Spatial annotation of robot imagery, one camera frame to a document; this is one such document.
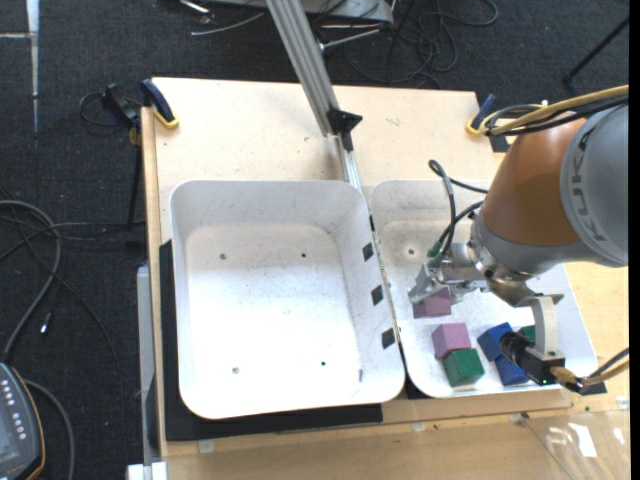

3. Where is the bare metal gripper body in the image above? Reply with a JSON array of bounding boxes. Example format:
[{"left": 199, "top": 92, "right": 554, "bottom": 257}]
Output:
[{"left": 424, "top": 243, "right": 540, "bottom": 308}]

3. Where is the purple cube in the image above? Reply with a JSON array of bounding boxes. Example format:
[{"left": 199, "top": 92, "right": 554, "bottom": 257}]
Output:
[
  {"left": 411, "top": 287, "right": 453, "bottom": 320},
  {"left": 430, "top": 322, "right": 473, "bottom": 360}
]

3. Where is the blue cube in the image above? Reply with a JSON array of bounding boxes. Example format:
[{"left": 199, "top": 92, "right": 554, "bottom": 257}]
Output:
[
  {"left": 494, "top": 355, "right": 531, "bottom": 387},
  {"left": 476, "top": 322, "right": 516, "bottom": 362}
]

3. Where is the white plastic tray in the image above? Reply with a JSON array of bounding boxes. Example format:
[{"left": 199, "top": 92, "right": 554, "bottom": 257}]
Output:
[
  {"left": 370, "top": 179, "right": 600, "bottom": 400},
  {"left": 168, "top": 179, "right": 407, "bottom": 421}
]

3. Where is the pale wood board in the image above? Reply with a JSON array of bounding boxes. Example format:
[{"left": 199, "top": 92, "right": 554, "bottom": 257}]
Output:
[{"left": 141, "top": 76, "right": 630, "bottom": 458}]

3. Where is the black cylinder on white bracket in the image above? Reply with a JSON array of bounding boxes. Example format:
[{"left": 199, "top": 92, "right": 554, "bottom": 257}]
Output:
[{"left": 497, "top": 292, "right": 569, "bottom": 387}]

